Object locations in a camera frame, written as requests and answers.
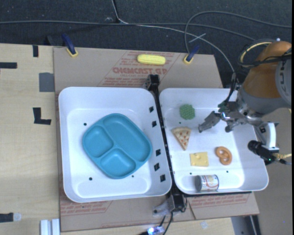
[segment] cheese slice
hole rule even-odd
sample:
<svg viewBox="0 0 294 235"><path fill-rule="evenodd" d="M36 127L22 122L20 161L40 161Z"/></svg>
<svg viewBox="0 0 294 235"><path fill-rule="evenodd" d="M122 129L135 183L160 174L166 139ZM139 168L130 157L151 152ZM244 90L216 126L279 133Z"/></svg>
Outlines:
<svg viewBox="0 0 294 235"><path fill-rule="evenodd" d="M197 152L190 154L191 166L204 166L207 167L209 165L208 161L208 153L205 152Z"/></svg>
<svg viewBox="0 0 294 235"><path fill-rule="evenodd" d="M191 136L191 129L188 127L176 127L172 130L172 133L183 150L186 150Z"/></svg>

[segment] can label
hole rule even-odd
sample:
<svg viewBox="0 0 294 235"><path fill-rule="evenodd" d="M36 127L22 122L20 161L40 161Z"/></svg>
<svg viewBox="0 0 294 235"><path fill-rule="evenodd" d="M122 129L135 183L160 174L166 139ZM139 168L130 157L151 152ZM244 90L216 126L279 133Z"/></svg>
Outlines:
<svg viewBox="0 0 294 235"><path fill-rule="evenodd" d="M217 175L198 175L195 177L195 187L198 191L212 191L219 188Z"/></svg>

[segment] blue clamp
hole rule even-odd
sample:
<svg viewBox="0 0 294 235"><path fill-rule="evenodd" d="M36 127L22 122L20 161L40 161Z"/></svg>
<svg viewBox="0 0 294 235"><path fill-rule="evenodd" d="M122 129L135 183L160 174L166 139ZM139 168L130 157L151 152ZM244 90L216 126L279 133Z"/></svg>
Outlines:
<svg viewBox="0 0 294 235"><path fill-rule="evenodd" d="M188 54L184 57L184 59L183 59L184 63L189 65L193 61L193 59L194 59L193 56L195 54L197 54L198 50L199 50L199 45L196 45L194 47L194 49L190 52L190 54Z"/></svg>
<svg viewBox="0 0 294 235"><path fill-rule="evenodd" d="M71 57L76 57L78 55L77 50L75 49L72 41L70 40L69 36L65 33L61 35L62 40L64 41L65 45L67 46L67 52Z"/></svg>

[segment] black fabric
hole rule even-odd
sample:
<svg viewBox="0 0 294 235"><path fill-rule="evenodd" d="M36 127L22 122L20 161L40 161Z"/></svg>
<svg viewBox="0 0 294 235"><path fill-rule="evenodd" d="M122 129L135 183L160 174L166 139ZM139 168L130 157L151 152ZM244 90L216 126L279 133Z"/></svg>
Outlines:
<svg viewBox="0 0 294 235"><path fill-rule="evenodd" d="M292 25L292 0L115 0L120 21L125 23L183 23L200 12L222 11L239 14L273 24ZM119 22L111 0L0 0L0 21L65 20L97 23ZM208 41L189 43L192 49L199 44L199 54L212 54L220 71L222 83L231 82L232 70L221 54L224 52L233 68L238 54L252 39L280 38L292 42L292 30L264 23L216 13L200 15L188 32L204 34ZM185 26L162 25L184 31ZM246 37L219 29L243 34ZM52 45L61 46L61 34L66 33L76 47L134 49L185 52L184 34L172 29L156 27L76 25L62 23L19 23L0 25L0 43L43 45L52 39ZM243 81L245 72L239 72Z"/></svg>

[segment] toy donut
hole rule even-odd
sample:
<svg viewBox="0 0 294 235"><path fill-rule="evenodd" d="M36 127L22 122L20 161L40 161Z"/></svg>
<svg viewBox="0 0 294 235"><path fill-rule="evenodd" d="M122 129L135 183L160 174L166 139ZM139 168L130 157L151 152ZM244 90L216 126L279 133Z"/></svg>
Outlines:
<svg viewBox="0 0 294 235"><path fill-rule="evenodd" d="M220 163L223 165L229 165L232 162L232 153L224 146L219 146L216 149L216 155L220 158Z"/></svg>

